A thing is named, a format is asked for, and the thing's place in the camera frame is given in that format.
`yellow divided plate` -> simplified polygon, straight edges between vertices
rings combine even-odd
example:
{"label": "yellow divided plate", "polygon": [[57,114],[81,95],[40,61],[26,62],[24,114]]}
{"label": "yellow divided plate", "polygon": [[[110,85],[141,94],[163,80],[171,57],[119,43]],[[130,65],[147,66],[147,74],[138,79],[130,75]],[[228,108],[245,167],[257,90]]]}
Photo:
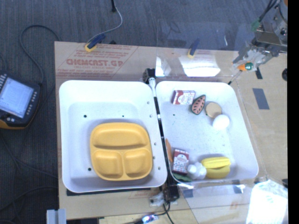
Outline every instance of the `yellow divided plate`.
{"label": "yellow divided plate", "polygon": [[134,123],[105,123],[90,136],[94,171],[111,181],[135,180],[147,176],[153,166],[147,131]]}

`white ball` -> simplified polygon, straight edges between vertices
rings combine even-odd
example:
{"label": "white ball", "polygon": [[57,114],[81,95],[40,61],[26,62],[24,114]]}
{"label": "white ball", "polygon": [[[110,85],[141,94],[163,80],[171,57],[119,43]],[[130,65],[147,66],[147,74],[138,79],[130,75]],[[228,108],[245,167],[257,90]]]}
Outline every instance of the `white ball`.
{"label": "white ball", "polygon": [[229,118],[225,114],[218,115],[213,121],[213,128],[216,130],[225,129],[229,125]]}

